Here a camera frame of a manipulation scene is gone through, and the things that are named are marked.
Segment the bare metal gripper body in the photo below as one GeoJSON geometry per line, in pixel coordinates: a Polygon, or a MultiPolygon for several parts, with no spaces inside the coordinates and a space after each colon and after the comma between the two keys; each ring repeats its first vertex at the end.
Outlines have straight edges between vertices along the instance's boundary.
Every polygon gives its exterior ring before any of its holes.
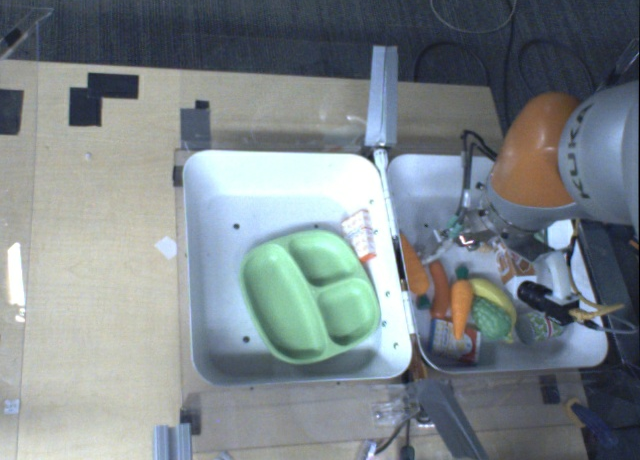
{"type": "Polygon", "coordinates": [[[509,231],[504,224],[488,211],[469,211],[462,220],[461,230],[453,234],[453,242],[458,247],[473,251],[508,237],[509,231]]]}

